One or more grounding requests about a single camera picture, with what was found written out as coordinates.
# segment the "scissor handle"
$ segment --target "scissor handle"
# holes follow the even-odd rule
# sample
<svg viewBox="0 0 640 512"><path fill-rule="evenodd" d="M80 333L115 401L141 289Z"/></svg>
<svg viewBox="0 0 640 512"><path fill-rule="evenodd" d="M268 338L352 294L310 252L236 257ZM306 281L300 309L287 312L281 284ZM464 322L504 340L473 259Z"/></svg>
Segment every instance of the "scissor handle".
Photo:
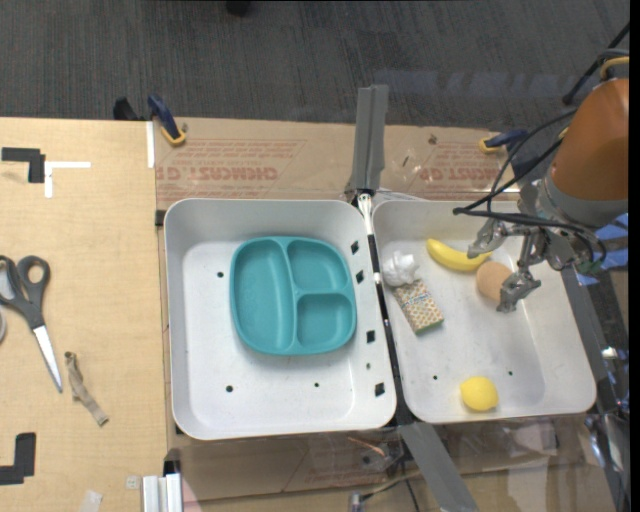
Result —
<svg viewBox="0 0 640 512"><path fill-rule="evenodd" d="M42 269L42 276L38 281L32 281L29 276L29 272L33 267L40 267ZM49 267L49 264L42 258L38 258L38 256L25 256L18 262L18 276L27 290L29 301L38 309L42 310L42 296L49 282L49 277L51 277L51 267Z"/></svg>
<svg viewBox="0 0 640 512"><path fill-rule="evenodd" d="M22 291L20 273L18 271L18 268L16 267L16 264L13 262L11 258L8 258L6 256L0 256L0 267L2 266L3 263L4 263L4 266L6 267L7 276L9 278L9 285L11 287L11 291L13 295L11 297L7 297L5 294L0 292L0 303L5 304L7 306L11 306L17 309L18 311L20 311L22 315L25 317L25 319L27 320L27 323L29 324L29 327L31 327L31 329L35 329L37 327L44 325L44 318L42 317L40 304L34 304L31 302L31 297L29 297L29 300L27 300L27 298L24 296L24 292ZM28 272L28 269L31 268L31 266L32 265L29 263L26 264L27 272ZM42 283L45 279L45 275L47 275L46 270L43 271L43 278L40 279L38 283L34 284L30 279L27 279L27 284L32 289L34 288L34 286L36 288L40 287L44 289L44 284L46 283L44 284ZM36 297L38 296L40 297L40 303L41 303L42 290L40 290L39 293L36 291Z"/></svg>

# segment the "wooden table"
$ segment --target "wooden table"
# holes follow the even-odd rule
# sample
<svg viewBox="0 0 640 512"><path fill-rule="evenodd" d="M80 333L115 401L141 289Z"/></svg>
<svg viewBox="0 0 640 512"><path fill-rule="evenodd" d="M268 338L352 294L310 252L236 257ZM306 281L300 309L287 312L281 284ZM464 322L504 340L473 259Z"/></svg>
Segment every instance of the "wooden table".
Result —
<svg viewBox="0 0 640 512"><path fill-rule="evenodd" d="M138 510L132 475L162 474L166 455L155 179L144 123L0 119L0 146L38 148L54 170L54 194L27 182L26 163L0 162L0 253L46 259L44 298L63 379L59 394L26 322L4 308L0 343L0 466L15 436L34 432L35 475L0 486L4 511L75 511L88 490L101 512ZM99 427L72 399L64 353L109 415Z"/></svg>

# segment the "metal bracket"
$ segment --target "metal bracket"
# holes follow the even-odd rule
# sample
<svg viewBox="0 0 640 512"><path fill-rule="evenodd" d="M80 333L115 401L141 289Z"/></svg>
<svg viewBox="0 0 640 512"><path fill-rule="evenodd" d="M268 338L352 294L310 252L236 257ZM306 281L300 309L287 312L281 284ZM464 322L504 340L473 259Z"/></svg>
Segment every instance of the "metal bracket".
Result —
<svg viewBox="0 0 640 512"><path fill-rule="evenodd" d="M438 501L440 510L446 512L479 510L432 425L417 422L400 426L398 431Z"/></svg>
<svg viewBox="0 0 640 512"><path fill-rule="evenodd" d="M368 191L380 187L384 169L384 124L389 103L388 85L371 85L358 89L356 136L353 167L346 193Z"/></svg>
<svg viewBox="0 0 640 512"><path fill-rule="evenodd" d="M497 219L487 219L487 222L478 231L476 241L469 246L467 256L475 258L489 251L494 251L504 243L507 236L509 236L509 232L504 222Z"/></svg>
<svg viewBox="0 0 640 512"><path fill-rule="evenodd" d="M528 268L520 269L511 274L502 284L500 304L497 307L497 311L503 313L515 311L516 303L541 285L542 282L539 279L534 279Z"/></svg>

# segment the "teal divided plate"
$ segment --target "teal divided plate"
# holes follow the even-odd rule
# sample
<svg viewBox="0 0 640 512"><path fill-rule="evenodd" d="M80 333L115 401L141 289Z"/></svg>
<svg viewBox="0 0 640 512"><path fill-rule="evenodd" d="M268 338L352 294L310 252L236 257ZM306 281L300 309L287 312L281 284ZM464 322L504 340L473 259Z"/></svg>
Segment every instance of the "teal divided plate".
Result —
<svg viewBox="0 0 640 512"><path fill-rule="evenodd" d="M326 242L254 238L234 253L230 280L236 331L258 352L320 354L353 336L356 303L349 267Z"/></svg>

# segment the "brown egg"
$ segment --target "brown egg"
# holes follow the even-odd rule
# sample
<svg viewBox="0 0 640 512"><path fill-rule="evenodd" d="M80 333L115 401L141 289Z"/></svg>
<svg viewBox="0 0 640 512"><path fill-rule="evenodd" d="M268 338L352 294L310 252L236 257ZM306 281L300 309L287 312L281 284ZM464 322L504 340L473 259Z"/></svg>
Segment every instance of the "brown egg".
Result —
<svg viewBox="0 0 640 512"><path fill-rule="evenodd" d="M485 261L476 271L476 284L482 295L500 302L500 288L512 270L497 261Z"/></svg>

